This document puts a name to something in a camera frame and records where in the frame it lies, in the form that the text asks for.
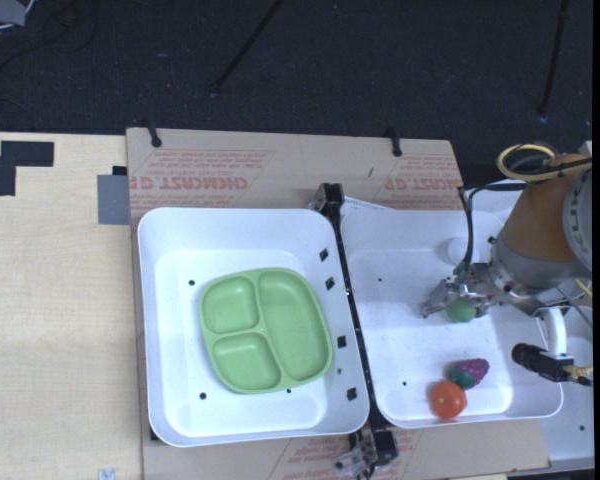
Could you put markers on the black cylinder on white bracket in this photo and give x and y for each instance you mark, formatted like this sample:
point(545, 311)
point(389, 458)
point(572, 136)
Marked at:
point(545, 360)

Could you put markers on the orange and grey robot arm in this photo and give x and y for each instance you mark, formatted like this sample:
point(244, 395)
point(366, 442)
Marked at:
point(537, 223)

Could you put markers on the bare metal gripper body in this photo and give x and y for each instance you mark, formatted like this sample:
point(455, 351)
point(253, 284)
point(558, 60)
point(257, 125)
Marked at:
point(497, 285)

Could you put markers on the purple toy grapes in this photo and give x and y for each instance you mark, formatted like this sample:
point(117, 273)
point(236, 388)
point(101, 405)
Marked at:
point(472, 370)

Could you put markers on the orange toy tomato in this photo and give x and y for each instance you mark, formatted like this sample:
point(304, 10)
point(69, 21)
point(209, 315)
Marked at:
point(447, 399)

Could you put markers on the thin black rod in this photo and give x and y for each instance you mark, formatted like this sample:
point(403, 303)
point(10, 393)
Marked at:
point(352, 313)

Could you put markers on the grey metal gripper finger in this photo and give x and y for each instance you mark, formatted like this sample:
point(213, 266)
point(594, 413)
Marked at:
point(482, 305)
point(437, 300)

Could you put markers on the green toy ball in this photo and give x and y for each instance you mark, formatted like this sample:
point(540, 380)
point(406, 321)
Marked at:
point(461, 313)

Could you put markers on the white plastic tray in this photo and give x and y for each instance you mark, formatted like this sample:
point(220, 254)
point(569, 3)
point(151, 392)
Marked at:
point(180, 318)
point(405, 348)

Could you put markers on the brown cardboard board red print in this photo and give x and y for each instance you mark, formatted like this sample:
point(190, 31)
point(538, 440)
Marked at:
point(290, 168)

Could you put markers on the green divided plate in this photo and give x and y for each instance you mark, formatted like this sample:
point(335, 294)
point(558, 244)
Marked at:
point(265, 330)

